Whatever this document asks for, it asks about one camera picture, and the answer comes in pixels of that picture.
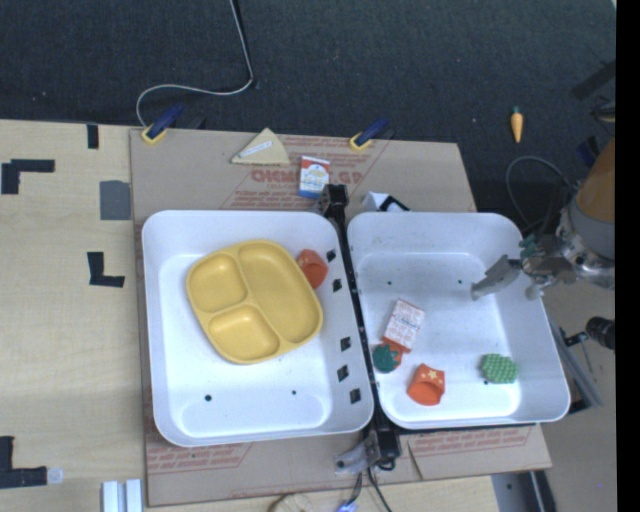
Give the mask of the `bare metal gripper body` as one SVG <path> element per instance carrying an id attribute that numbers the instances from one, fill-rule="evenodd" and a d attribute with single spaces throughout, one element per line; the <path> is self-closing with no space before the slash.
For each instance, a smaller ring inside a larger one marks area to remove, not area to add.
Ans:
<path id="1" fill-rule="evenodd" d="M 526 238 L 519 243 L 522 269 L 541 286 L 585 281 L 615 289 L 615 263 L 588 249 L 580 239 Z"/>

